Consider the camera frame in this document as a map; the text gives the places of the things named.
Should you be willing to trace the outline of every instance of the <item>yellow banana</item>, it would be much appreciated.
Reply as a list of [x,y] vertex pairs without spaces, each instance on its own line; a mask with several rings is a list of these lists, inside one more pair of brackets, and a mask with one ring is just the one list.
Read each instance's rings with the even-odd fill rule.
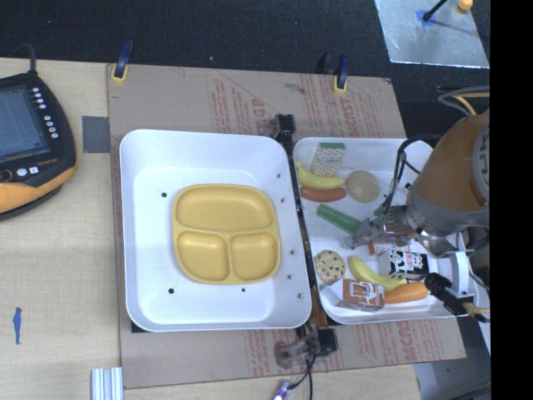
[[401,284],[407,283],[407,280],[402,278],[396,280],[395,278],[384,277],[377,272],[372,271],[359,257],[351,255],[348,257],[348,266],[351,273],[363,282],[380,284],[385,288],[385,292],[390,292]]
[[343,177],[316,175],[305,169],[301,162],[296,162],[298,170],[298,181],[304,187],[315,188],[317,190],[331,190],[339,188],[344,183]]

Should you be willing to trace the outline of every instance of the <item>table surface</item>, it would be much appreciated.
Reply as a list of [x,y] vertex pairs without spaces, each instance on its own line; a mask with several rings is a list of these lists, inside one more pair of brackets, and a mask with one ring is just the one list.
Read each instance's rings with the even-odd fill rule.
[[[0,58],[0,78],[25,59]],[[82,152],[82,116],[107,117],[106,64],[37,61],[68,115],[78,170],[61,192],[0,222],[2,398],[91,398],[91,371],[121,366],[109,153]],[[21,308],[20,343],[13,316]],[[289,377],[296,381],[300,376]],[[268,399],[279,377],[128,389],[129,399]],[[412,365],[312,374],[313,398],[420,398]],[[291,400],[309,398],[309,383]]]

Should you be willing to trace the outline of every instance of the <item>potato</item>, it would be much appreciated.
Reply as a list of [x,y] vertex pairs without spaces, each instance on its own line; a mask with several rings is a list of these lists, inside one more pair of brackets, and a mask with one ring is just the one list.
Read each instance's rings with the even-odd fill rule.
[[376,177],[364,170],[355,170],[346,179],[348,194],[361,203],[370,203],[380,194],[380,184]]

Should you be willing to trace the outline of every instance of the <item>sausage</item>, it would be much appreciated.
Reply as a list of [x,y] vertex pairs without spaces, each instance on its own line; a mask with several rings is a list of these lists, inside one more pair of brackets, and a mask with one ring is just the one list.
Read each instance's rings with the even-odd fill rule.
[[300,187],[300,194],[303,198],[312,200],[313,202],[335,202],[346,196],[346,190],[343,187],[331,188],[329,190]]

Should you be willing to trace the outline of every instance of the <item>black floor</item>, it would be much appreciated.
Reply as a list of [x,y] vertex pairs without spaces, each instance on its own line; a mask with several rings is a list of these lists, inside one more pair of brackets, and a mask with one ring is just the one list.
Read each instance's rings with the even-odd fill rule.
[[[490,61],[491,0],[474,2]],[[392,80],[407,136],[461,117],[437,86],[490,83],[489,69],[391,63],[374,0],[0,0],[0,22],[0,57],[30,42],[40,59],[109,63],[128,38],[131,63],[313,73],[344,53],[350,75]]]

